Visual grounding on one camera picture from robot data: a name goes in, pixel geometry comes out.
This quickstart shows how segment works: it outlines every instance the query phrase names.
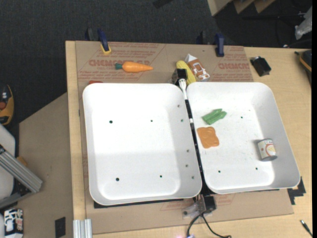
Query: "can label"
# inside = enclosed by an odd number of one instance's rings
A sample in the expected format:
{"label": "can label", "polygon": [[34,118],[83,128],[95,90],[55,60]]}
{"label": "can label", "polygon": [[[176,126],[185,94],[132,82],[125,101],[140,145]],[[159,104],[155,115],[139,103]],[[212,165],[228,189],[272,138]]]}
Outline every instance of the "can label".
{"label": "can label", "polygon": [[258,143],[258,148],[263,161],[274,160],[277,158],[272,139],[264,139],[260,141]]}

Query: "black cable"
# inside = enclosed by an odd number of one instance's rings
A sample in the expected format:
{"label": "black cable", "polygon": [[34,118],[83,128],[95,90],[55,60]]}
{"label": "black cable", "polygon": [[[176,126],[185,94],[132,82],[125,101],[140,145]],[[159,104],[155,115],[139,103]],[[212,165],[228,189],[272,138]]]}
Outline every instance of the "black cable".
{"label": "black cable", "polygon": [[205,219],[205,217],[204,217],[204,212],[203,212],[202,214],[196,216],[195,218],[193,218],[192,221],[189,223],[188,228],[187,228],[186,237],[189,237],[189,236],[190,236],[190,234],[189,234],[190,228],[192,227],[192,225],[194,224],[194,222],[195,222],[199,217],[202,217],[202,218],[203,218],[203,220],[205,221],[207,227],[209,228],[209,230],[210,230],[215,236],[218,236],[218,237],[220,237],[220,238],[231,238],[231,236],[221,236],[221,235],[215,233],[215,232],[211,229],[211,227],[209,226],[207,220]]}

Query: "can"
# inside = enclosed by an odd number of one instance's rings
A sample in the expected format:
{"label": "can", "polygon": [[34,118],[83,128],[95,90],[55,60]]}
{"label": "can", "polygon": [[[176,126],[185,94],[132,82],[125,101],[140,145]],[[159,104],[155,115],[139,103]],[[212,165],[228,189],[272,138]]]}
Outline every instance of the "can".
{"label": "can", "polygon": [[263,161],[271,161],[277,158],[272,139],[261,140],[258,142],[258,148]]}

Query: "dark gray floor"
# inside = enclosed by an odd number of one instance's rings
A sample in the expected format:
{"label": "dark gray floor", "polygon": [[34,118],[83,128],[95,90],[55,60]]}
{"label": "dark gray floor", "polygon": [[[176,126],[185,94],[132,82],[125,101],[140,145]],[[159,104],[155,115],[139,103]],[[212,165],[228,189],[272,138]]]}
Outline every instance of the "dark gray floor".
{"label": "dark gray floor", "polygon": [[306,12],[312,0],[278,0],[258,14],[253,5],[238,15],[230,3],[215,17],[207,0],[0,0],[0,81],[15,96],[14,123],[21,122],[66,92],[66,40],[84,40],[88,25],[101,27],[109,41],[195,44],[205,30],[226,45],[309,48],[311,34],[295,42],[303,19],[244,20],[244,16]]}

